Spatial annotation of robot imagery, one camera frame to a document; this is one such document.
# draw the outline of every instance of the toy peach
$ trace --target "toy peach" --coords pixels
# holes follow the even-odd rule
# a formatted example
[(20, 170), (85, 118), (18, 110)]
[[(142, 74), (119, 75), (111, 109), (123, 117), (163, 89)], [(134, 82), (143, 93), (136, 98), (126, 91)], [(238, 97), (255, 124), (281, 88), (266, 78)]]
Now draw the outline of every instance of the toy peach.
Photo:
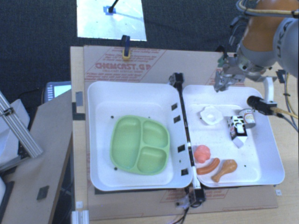
[(194, 152), (194, 158), (199, 163), (204, 163), (206, 160), (209, 160), (210, 157), (210, 149), (205, 145), (199, 145)]

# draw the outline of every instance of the wooden table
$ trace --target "wooden table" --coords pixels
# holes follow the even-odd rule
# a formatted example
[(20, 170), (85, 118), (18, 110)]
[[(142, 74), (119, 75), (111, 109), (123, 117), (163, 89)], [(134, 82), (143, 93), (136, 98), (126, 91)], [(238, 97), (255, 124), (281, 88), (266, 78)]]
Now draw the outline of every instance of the wooden table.
[[(30, 132), (44, 152), (3, 177), (14, 181), (3, 224), (52, 223), (71, 153), (71, 121), (70, 91), (38, 108)], [(45, 195), (37, 198), (40, 189)]]
[[(199, 60), (210, 60), (211, 64), (217, 64), (215, 53), (209, 52), (181, 52), (180, 59), (188, 64), (190, 57), (198, 57)], [(267, 75), (275, 75), (275, 71), (281, 69), (278, 64), (274, 65)], [(202, 73), (205, 72), (205, 65), (201, 67)], [(184, 72), (184, 64), (182, 70), (185, 75), (190, 74), (189, 82), (194, 81), (196, 84), (195, 71), (186, 70)], [(72, 79), (72, 102), (76, 104), (77, 91), (84, 91), (84, 49), (83, 47), (71, 48), (71, 79)], [(261, 94), (264, 94), (263, 84), (254, 83), (251, 81), (245, 82), (246, 86), (251, 86)], [(275, 101), (282, 109), (286, 109), (284, 101), (284, 86), (278, 81), (275, 86)], [(291, 103), (298, 111), (297, 97), (297, 80), (293, 77), (289, 81), (289, 93), (291, 94)], [(85, 104), (76, 107), (77, 114), (85, 113)], [(299, 179), (298, 179), (298, 133), (283, 119), (270, 117), (271, 126), (277, 142), (281, 159), (285, 169), (285, 180), (275, 188), (277, 191), (278, 208), (263, 209), (263, 210), (239, 210), (232, 212), (217, 212), (217, 213), (200, 213), (189, 214), (186, 217), (185, 223), (202, 223), (202, 224), (223, 224), (223, 223), (294, 223), (299, 219)], [(87, 165), (86, 165), (86, 135), (85, 123), (77, 119), (73, 122), (73, 143), (74, 143), (74, 172), (75, 172), (75, 201), (77, 203), (76, 210), (82, 211), (88, 209), (88, 194), (87, 194)], [(172, 223), (179, 219), (180, 216), (157, 216), (157, 217), (142, 217), (142, 218), (123, 218), (113, 220), (90, 221), (92, 224), (145, 224), (145, 223)]]

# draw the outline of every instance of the canned food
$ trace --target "canned food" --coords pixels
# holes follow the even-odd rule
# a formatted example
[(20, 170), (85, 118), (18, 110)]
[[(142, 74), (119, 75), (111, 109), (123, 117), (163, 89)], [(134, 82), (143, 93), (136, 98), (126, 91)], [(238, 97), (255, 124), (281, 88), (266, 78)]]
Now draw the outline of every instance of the canned food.
[(252, 128), (256, 125), (256, 122), (254, 120), (254, 116), (253, 116), (253, 113), (252, 113), (251, 109), (241, 110), (239, 112), (239, 115), (243, 116), (244, 123), (245, 123), (245, 128), (250, 129), (250, 128)]

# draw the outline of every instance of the aluminum rail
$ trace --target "aluminum rail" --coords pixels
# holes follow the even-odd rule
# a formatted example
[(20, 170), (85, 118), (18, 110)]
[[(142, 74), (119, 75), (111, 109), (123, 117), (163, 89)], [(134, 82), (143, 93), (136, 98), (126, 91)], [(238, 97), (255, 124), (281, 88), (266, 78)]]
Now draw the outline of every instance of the aluminum rail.
[(34, 141), (29, 130), (20, 121), (9, 102), (0, 91), (0, 117), (4, 119), (9, 128), (14, 132), (26, 152), (31, 158), (36, 158), (43, 153), (42, 148)]

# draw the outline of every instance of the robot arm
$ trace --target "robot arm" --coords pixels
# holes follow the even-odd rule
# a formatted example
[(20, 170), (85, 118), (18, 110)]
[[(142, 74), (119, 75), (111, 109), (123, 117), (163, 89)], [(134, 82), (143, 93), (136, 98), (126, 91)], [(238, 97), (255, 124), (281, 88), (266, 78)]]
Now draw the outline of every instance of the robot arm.
[(237, 7), (251, 17), (236, 54), (224, 58), (222, 72), (216, 72), (217, 92), (245, 78), (263, 82), (262, 74), (275, 62), (298, 78), (298, 0), (258, 0), (255, 9), (244, 1)]

